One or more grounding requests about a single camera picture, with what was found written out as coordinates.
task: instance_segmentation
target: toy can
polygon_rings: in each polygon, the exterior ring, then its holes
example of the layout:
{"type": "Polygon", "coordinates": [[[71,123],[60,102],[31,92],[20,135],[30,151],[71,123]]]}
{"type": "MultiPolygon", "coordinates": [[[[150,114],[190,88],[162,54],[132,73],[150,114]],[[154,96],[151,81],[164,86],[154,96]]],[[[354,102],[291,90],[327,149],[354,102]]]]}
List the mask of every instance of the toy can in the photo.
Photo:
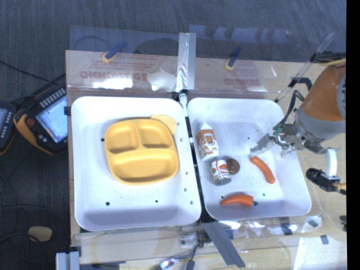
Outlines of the toy can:
{"type": "Polygon", "coordinates": [[[211,162],[211,173],[216,185],[225,185],[231,181],[226,160],[220,159],[211,162]]]}

